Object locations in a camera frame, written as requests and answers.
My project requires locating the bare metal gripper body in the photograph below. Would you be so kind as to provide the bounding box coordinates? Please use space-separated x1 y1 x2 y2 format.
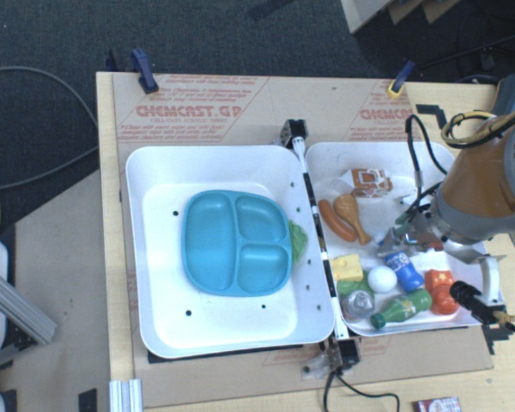
411 219 490 265

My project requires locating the blue bottle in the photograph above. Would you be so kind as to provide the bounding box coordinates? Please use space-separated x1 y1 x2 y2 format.
384 250 426 294

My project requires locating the white ball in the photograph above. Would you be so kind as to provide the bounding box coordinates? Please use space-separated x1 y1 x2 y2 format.
367 265 398 294

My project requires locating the yellow toy cheese wedge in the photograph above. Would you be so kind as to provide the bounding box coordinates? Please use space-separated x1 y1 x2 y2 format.
329 253 365 282

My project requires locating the orange bottle with yellow star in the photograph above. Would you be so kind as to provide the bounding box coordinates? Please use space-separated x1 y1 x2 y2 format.
424 268 461 316

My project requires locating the green toy vegetable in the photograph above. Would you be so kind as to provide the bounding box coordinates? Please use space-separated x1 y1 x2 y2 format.
336 271 375 299

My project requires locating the tan toy chicken drumstick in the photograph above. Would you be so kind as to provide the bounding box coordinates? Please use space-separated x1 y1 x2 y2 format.
333 193 373 246

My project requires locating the orange toy sausage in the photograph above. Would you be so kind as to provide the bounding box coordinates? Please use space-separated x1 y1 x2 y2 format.
318 199 358 244

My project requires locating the green bottle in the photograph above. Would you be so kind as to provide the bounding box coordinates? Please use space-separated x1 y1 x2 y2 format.
370 288 433 330

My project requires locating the small silver can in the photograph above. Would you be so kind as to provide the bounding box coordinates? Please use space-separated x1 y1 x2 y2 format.
341 289 376 323

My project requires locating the orange and white carton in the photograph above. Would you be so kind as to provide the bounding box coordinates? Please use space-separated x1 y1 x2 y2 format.
349 167 394 199

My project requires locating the thin black and white rod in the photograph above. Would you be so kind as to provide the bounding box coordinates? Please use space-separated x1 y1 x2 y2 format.
292 136 349 340

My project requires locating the green toy lettuce leaf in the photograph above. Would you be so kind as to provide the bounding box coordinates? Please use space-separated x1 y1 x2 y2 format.
288 220 309 264

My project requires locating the white plastic tray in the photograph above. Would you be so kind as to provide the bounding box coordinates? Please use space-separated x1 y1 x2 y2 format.
304 141 506 338
124 144 337 360

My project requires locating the brown cardboard board red print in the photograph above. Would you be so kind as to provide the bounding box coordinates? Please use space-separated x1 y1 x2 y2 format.
111 73 495 409

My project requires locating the red printed packet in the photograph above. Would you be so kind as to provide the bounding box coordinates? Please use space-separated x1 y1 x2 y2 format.
414 397 463 412

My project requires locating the blue divided plate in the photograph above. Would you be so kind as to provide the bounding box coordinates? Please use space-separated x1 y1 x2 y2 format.
180 190 294 298

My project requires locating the black cylinder on white bracket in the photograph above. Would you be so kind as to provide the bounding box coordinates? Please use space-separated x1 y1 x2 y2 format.
449 255 508 324

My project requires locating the black block with thin wires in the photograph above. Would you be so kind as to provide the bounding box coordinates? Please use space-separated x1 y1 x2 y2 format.
279 118 308 150
325 336 362 372

